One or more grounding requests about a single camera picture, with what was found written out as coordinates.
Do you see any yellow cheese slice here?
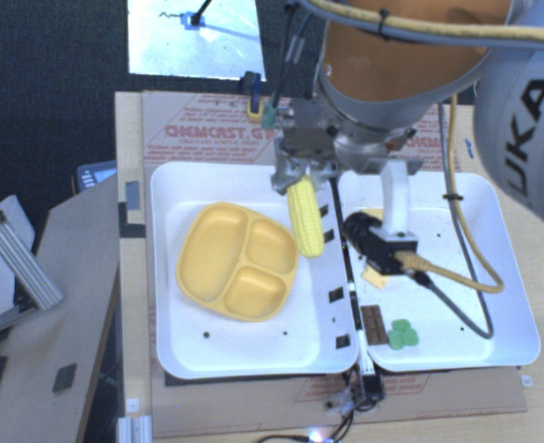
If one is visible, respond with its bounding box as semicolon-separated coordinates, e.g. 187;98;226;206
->
360;207;392;292

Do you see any green leaf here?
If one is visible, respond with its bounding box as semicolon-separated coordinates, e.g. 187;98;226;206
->
387;318;421;352

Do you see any brown chocolate bar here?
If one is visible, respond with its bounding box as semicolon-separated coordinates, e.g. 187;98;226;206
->
359;305;390;345

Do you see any thin black and white rod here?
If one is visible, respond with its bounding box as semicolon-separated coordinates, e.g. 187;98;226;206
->
328;176;370;374

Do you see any black block with thin wires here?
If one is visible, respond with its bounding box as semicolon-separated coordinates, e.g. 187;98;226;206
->
357;373;387;403

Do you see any white plastic tray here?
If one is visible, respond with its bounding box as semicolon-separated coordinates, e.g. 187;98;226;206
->
337;171;542;374
150;161;361;380

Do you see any yellow corn cob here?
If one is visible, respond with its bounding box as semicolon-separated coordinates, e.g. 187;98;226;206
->
286;174;325;260

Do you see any black cylinder on white bracket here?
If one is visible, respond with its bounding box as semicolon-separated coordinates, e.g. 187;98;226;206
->
343;158;424;276

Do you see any brown cardboard board red print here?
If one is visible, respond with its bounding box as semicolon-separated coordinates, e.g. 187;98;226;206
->
140;90;529;439

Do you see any yellow divided plate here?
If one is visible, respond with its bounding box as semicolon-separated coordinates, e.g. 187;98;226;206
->
175;201;300;324

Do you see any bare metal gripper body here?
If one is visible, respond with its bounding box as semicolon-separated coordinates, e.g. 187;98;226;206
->
273;96;421;177

